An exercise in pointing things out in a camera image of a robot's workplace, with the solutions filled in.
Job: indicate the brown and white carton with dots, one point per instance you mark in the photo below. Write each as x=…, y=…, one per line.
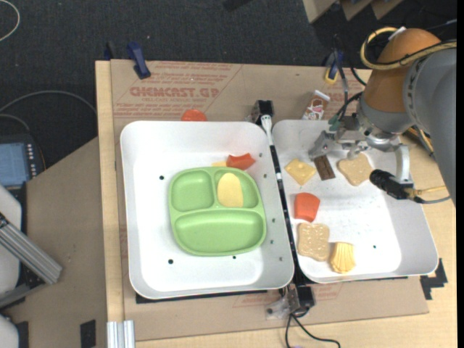
x=316, y=105

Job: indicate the brown cardboard board red print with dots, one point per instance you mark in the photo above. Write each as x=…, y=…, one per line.
x=224, y=89

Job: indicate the small yellow toy food piece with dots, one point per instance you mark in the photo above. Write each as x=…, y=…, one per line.
x=219, y=164

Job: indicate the white plastic tray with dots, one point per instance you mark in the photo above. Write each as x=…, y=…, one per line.
x=203, y=274
x=362, y=216

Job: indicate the brown chocolate bar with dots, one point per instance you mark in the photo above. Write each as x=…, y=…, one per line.
x=325, y=169

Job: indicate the green divided plate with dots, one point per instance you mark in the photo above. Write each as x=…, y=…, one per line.
x=217, y=230

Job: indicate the yellow oval toy food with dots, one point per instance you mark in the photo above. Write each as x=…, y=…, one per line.
x=230, y=190

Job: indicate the orange toy food chunk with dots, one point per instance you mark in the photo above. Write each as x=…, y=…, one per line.
x=306, y=207

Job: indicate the tan bread slice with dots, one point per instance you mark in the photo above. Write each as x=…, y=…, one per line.
x=356, y=169
x=313, y=241

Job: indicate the black cylinder on white bracket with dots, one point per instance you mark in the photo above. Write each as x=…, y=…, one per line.
x=389, y=184

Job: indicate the orange-red toy food wedge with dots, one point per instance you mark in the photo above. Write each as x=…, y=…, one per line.
x=241, y=161

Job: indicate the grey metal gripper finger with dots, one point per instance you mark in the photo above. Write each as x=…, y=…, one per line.
x=356, y=151
x=322, y=144

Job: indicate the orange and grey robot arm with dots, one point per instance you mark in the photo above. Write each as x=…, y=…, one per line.
x=395, y=85

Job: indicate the yellow shell-shaped toy food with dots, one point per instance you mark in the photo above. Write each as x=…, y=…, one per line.
x=342, y=257

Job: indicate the yellow cheese wedge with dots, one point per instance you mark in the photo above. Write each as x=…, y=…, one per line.
x=300, y=171

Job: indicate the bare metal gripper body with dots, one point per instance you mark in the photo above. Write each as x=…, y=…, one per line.
x=353, y=131

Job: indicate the thin black and white rod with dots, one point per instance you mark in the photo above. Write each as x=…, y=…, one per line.
x=277, y=165

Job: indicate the red round toy food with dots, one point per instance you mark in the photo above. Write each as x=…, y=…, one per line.
x=194, y=115

